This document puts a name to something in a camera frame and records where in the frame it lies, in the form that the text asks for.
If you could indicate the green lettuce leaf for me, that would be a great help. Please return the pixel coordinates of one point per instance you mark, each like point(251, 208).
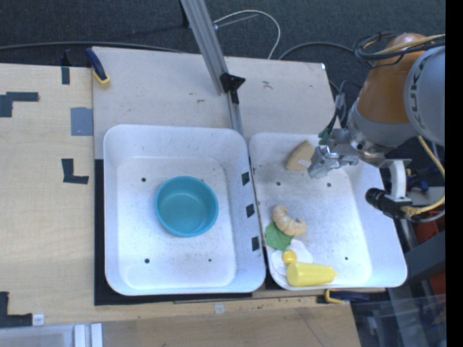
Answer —
point(276, 239)

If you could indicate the tan croissant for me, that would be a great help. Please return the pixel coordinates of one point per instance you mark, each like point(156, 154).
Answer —
point(287, 224)

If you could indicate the pale wood board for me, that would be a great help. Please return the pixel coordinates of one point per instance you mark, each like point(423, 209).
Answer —
point(159, 89)

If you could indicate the yellow squeeze bottle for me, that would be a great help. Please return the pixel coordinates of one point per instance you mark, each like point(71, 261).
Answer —
point(307, 274)

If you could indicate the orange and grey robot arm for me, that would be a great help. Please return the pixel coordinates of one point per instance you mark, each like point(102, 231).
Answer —
point(383, 96)

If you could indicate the teal bowl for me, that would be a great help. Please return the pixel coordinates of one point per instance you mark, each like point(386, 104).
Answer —
point(186, 208)

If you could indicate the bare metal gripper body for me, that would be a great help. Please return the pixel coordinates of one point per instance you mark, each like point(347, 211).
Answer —
point(347, 146)

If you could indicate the beige wedge of bread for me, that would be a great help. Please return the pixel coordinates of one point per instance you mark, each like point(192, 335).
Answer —
point(298, 157)

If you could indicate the white plastic tray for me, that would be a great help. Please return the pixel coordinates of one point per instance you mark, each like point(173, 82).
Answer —
point(181, 266)
point(336, 230)

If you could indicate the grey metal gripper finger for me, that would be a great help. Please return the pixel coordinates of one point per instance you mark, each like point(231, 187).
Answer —
point(334, 160)
point(317, 166)

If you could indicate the black cylinder on white bracket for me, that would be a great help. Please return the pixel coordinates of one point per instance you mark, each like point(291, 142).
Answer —
point(387, 201)

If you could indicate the white fried egg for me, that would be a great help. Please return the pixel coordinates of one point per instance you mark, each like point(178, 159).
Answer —
point(304, 253)

